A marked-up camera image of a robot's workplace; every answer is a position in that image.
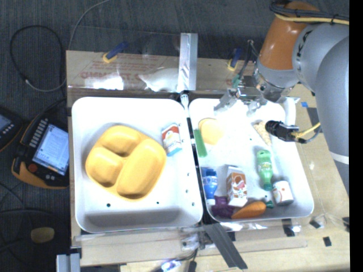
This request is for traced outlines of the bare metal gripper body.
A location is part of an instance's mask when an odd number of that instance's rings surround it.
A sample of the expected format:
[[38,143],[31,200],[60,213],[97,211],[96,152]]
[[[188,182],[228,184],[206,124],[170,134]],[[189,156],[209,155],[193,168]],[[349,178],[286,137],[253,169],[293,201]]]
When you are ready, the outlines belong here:
[[231,81],[231,88],[227,90],[227,103],[232,104],[238,100],[245,104],[266,101],[277,102],[281,97],[281,87],[269,82],[262,75],[243,76],[236,75]]

